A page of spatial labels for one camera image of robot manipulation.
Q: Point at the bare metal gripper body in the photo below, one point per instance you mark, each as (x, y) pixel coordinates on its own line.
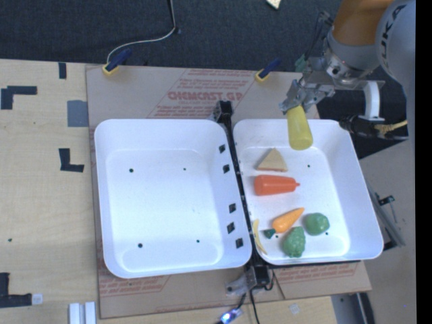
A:
(320, 78)

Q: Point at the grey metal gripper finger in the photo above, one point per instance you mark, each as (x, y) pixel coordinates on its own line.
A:
(315, 99)
(291, 98)

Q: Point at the yellow plastic bottle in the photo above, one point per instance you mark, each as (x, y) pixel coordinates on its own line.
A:
(299, 130)

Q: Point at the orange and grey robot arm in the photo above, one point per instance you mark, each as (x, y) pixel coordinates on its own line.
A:
(361, 15)

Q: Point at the tan triangular sandwich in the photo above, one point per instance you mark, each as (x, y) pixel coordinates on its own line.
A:
(272, 163)

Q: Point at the pale triangular pizza slice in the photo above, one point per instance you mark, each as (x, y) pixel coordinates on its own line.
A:
(274, 2)

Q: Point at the orange plastic bottle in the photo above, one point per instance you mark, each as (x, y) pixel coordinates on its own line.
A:
(273, 185)

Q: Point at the white plastic tray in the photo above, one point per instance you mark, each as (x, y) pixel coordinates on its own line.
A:
(334, 194)
(162, 197)

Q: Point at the orange carrot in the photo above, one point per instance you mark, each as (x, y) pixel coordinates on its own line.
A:
(287, 222)

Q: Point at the green bell pepper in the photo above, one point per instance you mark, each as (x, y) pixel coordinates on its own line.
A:
(316, 224)

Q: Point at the yellow banana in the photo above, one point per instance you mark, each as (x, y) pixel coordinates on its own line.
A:
(258, 236)

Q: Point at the green grapes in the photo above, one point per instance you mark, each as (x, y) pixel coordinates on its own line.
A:
(295, 243)

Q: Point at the brown cardboard board red print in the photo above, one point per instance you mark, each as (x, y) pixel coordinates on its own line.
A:
(141, 93)

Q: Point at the black cylinder on white bracket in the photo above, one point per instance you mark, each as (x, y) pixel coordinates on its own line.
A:
(371, 98)

